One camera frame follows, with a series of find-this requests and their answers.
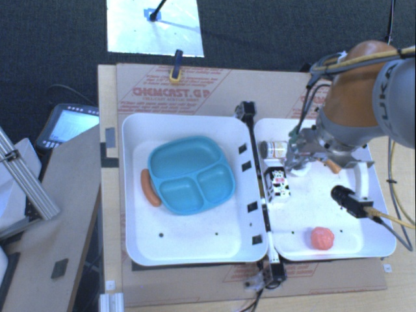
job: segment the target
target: blue plate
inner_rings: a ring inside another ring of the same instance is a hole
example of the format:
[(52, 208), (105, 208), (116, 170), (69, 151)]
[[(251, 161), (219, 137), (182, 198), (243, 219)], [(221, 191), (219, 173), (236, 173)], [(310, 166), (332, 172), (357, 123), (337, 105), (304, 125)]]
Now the blue plate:
[(233, 172), (218, 144), (205, 136), (175, 140), (154, 149), (148, 168), (156, 193), (179, 215), (224, 203), (235, 191)]

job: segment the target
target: wire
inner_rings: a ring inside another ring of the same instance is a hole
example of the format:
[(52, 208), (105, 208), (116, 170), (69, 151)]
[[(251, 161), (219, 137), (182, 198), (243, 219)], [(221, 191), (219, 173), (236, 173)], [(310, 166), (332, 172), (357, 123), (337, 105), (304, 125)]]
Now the wire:
[[(392, 182), (393, 181), (393, 178), (392, 178), (392, 175), (391, 175), (391, 173), (392, 173), (392, 168), (391, 168), (391, 159), (392, 159), (392, 156), (391, 156), (391, 154), (392, 154), (392, 147), (393, 147), (393, 140), (391, 139), (391, 138), (389, 138), (389, 146), (388, 146), (388, 156), (387, 156), (387, 158), (388, 158), (388, 160), (387, 160), (387, 166), (388, 166), (388, 168), (387, 168), (387, 172), (388, 172), (388, 177), (389, 177), (389, 182)], [(397, 200), (396, 200), (396, 196), (395, 196), (395, 193), (393, 192), (393, 186), (392, 186), (393, 184), (392, 183), (390, 183), (389, 184), (389, 189), (390, 189), (390, 196), (391, 196), (391, 200), (393, 201), (393, 205), (394, 205), (394, 207), (395, 207), (395, 211), (396, 211), (396, 215), (397, 215), (397, 218), (399, 219), (399, 220), (401, 220), (402, 219), (402, 217), (401, 217), (401, 215), (400, 215), (400, 211), (398, 210), (398, 205), (397, 205)], [(401, 226), (402, 227), (402, 231), (403, 231), (403, 234), (404, 234), (404, 237), (406, 238), (406, 241), (408, 242), (407, 244), (403, 244), (403, 239), (399, 239), (399, 241), (404, 245), (404, 247), (406, 247), (409, 251), (413, 251), (413, 246), (411, 245), (411, 242), (410, 242), (410, 239), (409, 239), (409, 236), (408, 236), (408, 232), (406, 231), (406, 228), (404, 227), (404, 226)]]
[(391, 163), (391, 170), (390, 170), (390, 173), (389, 173), (389, 181), (388, 182), (390, 183), (391, 188), (393, 189), (393, 194), (395, 196), (397, 205), (400, 208), (400, 210), (402, 211), (403, 215), (408, 219), (408, 221), (410, 223), (412, 223), (413, 225), (416, 225), (415, 221), (410, 217), (410, 215), (404, 209), (404, 207), (402, 205), (402, 202), (400, 201), (400, 199), (397, 196), (396, 188), (395, 188), (395, 185), (394, 185), (396, 183), (396, 181), (393, 179), (393, 154), (394, 154), (394, 151), (395, 151), (395, 146), (396, 146), (396, 142), (392, 141), (391, 153), (390, 153), (390, 156), (389, 156), (390, 163)]
[(330, 64), (327, 66), (319, 66), (318, 63), (311, 67), (310, 72), (315, 75), (333, 75), (345, 72), (354, 68), (364, 67), (371, 64), (378, 64), (380, 62), (387, 62), (396, 59), (403, 59), (405, 57), (414, 57), (416, 50), (414, 46), (395, 51), (377, 52), (371, 55), (364, 55), (358, 58), (353, 58), (347, 61), (339, 62), (337, 64)]
[(388, 26), (387, 26), (387, 35), (385, 37), (385, 40), (386, 40), (387, 44), (389, 44), (389, 45), (390, 45), (390, 42), (391, 42), (391, 33), (393, 32), (393, 18), (394, 18), (394, 14), (395, 14), (395, 7), (396, 7), (396, 0), (391, 0), (389, 23), (388, 23)]
[(257, 296), (255, 297), (254, 302), (252, 302), (249, 306), (247, 306), (245, 309), (240, 310), (239, 312), (247, 312), (247, 311), (254, 312), (257, 309), (257, 305), (259, 304), (260, 297), (261, 297), (262, 293), (263, 293), (263, 289), (261, 289), (257, 293)]
[(95, 104), (93, 101), (89, 100), (87, 97), (85, 97), (84, 95), (82, 95), (82, 93), (76, 91), (75, 89), (71, 88), (70, 86), (66, 86), (64, 84), (52, 84), (51, 86), (47, 87), (46, 89), (46, 94), (52, 89), (52, 88), (62, 88), (62, 89), (66, 89), (72, 93), (74, 93), (75, 95), (83, 98), (85, 101), (89, 102), (89, 104), (91, 104), (92, 106), (97, 106), (97, 104)]
[(373, 220), (389, 230), (405, 248), (407, 248), (409, 251), (413, 251), (413, 246), (411, 245), (410, 241), (406, 239), (408, 241), (408, 243), (406, 243), (404, 239), (395, 230), (389, 227), (381, 218), (373, 218)]
[(322, 57), (321, 59), (318, 60), (318, 65), (319, 66), (327, 66), (330, 64), (336, 64), (338, 62), (338, 59), (342, 56), (343, 54), (338, 52), (338, 53), (334, 53), (331, 55), (326, 55), (325, 57)]
[(268, 289), (268, 290), (274, 290), (274, 289), (277, 289), (278, 287), (280, 287), (280, 284), (281, 284), (281, 282), (279, 282), (279, 281), (272, 281), (271, 283), (269, 283), (267, 286), (266, 286), (266, 289)]
[(312, 102), (313, 102), (313, 98), (315, 97), (315, 94), (318, 92), (319, 89), (321, 89), (324, 86), (331, 86), (330, 84), (327, 83), (323, 83), (318, 85), (312, 92), (311, 98), (309, 98), (309, 93), (311, 92), (310, 88), (306, 88), (306, 95), (305, 95), (305, 99), (304, 99), (304, 104), (302, 105), (302, 110), (300, 113), (300, 119), (299, 119), (299, 123), (296, 127), (296, 134), (299, 134), (300, 132), (300, 128), (302, 126), (302, 123), (305, 120), (305, 117), (307, 116), (307, 113), (309, 112), (311, 106), (312, 106)]
[(388, 218), (389, 220), (396, 222), (397, 224), (400, 224), (401, 226), (405, 226), (409, 229), (416, 229), (416, 226), (403, 222), (402, 220), (399, 220), (398, 218), (395, 218), (391, 215), (384, 214), (381, 211), (378, 211), (377, 209), (373, 207), (364, 207), (364, 211), (370, 216)]
[(90, 264), (87, 266), (87, 268), (84, 269), (82, 276), (87, 275), (91, 272), (92, 267), (94, 267), (96, 265), (97, 261), (99, 261), (101, 259), (102, 253), (103, 253), (103, 251), (100, 251), (98, 253), (97, 257), (93, 261), (90, 262)]

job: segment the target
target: metal rod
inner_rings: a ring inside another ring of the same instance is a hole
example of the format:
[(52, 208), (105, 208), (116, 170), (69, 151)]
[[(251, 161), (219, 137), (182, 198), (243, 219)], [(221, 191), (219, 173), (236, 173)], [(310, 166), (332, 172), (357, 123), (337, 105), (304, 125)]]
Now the metal rod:
[(37, 218), (36, 220), (29, 221), (29, 219), (26, 217), (23, 220), (20, 220), (19, 222), (16, 222), (15, 224), (12, 224), (10, 227), (4, 229), (3, 231), (0, 231), (0, 242), (4, 241), (5, 239), (8, 239), (11, 236), (14, 236), (22, 231), (25, 231), (28, 227), (32, 226), (33, 224), (41, 221), (40, 218)]
[(161, 3), (159, 3), (159, 6), (157, 6), (157, 8), (155, 9), (155, 11), (149, 15), (150, 21), (156, 21), (157, 13), (159, 13), (165, 2), (166, 0), (162, 0)]

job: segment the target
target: black cable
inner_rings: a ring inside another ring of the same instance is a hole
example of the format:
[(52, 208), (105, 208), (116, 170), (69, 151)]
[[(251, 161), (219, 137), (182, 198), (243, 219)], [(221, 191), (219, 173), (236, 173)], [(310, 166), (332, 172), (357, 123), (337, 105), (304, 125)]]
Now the black cable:
[(311, 106), (312, 106), (312, 102), (313, 102), (313, 98), (315, 97), (315, 94), (318, 92), (319, 89), (321, 89), (324, 86), (331, 86), (330, 84), (327, 83), (322, 83), (320, 85), (318, 85), (312, 92), (311, 98), (309, 99), (309, 93), (311, 91), (310, 88), (307, 88), (306, 90), (306, 95), (305, 95), (305, 100), (304, 100), (304, 104), (302, 105), (302, 110), (300, 113), (300, 119), (299, 119), (299, 123), (298, 126), (296, 127), (296, 134), (299, 134), (300, 132), (300, 128), (302, 126), (302, 123), (304, 122), (307, 113), (309, 112)]
[(257, 309), (257, 305), (259, 304), (260, 297), (261, 297), (261, 294), (262, 294), (262, 293), (263, 293), (263, 289), (261, 289), (261, 290), (257, 293), (257, 296), (255, 297), (254, 302), (252, 302), (249, 306), (247, 306), (245, 309), (240, 310), (239, 312), (247, 312), (247, 311), (254, 312), (254, 311), (255, 311), (255, 309)]
[(93, 261), (90, 262), (90, 264), (87, 266), (87, 268), (84, 269), (82, 276), (87, 275), (91, 272), (92, 267), (94, 267), (96, 265), (97, 261), (99, 261), (101, 259), (101, 256), (102, 256), (102, 251), (97, 255), (97, 257)]
[(387, 35), (384, 38), (388, 44), (390, 44), (391, 42), (391, 33), (393, 32), (393, 18), (394, 18), (394, 13), (395, 13), (395, 7), (396, 7), (396, 0), (391, 0), (389, 24), (387, 25)]
[(333, 60), (334, 58), (339, 59), (339, 57), (342, 55), (342, 53), (338, 52), (338, 53), (334, 53), (331, 55), (326, 55), (325, 57), (322, 57), (321, 59), (318, 60), (317, 62), (317, 66), (329, 66), (332, 65), (333, 62), (328, 63), (329, 60)]
[(71, 88), (70, 86), (66, 86), (64, 84), (58, 84), (58, 83), (52, 84), (51, 86), (49, 86), (49, 87), (46, 88), (46, 94), (48, 95), (48, 92), (51, 89), (53, 89), (53, 88), (61, 88), (61, 89), (65, 89), (67, 91), (70, 91), (73, 94), (75, 94), (75, 95), (83, 98), (85, 101), (89, 102), (89, 104), (91, 104), (92, 106), (97, 107), (97, 104), (96, 103), (94, 103), (93, 101), (89, 100), (87, 97), (85, 97), (84, 95), (82, 95), (82, 93), (80, 93), (80, 92), (76, 91), (75, 89)]
[(268, 289), (268, 290), (277, 289), (278, 287), (280, 287), (280, 283), (281, 282), (279, 282), (279, 281), (272, 281), (266, 286), (266, 289)]
[(160, 9), (163, 7), (163, 5), (164, 5), (164, 3), (165, 3), (166, 1), (167, 1), (167, 0), (162, 0), (162, 1), (159, 3), (159, 6), (157, 6), (157, 8), (155, 9), (155, 11), (154, 11), (153, 13), (151, 13), (151, 14), (150, 14), (150, 16), (149, 16), (150, 21), (156, 21), (156, 19), (157, 19), (157, 14), (159, 13)]

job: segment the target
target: pink toy food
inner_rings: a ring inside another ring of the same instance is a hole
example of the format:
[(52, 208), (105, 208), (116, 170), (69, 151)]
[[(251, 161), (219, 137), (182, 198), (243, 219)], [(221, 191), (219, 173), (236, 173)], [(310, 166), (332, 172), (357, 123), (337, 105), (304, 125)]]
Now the pink toy food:
[(333, 239), (332, 231), (326, 227), (317, 226), (312, 230), (311, 242), (317, 250), (329, 250), (333, 245)]

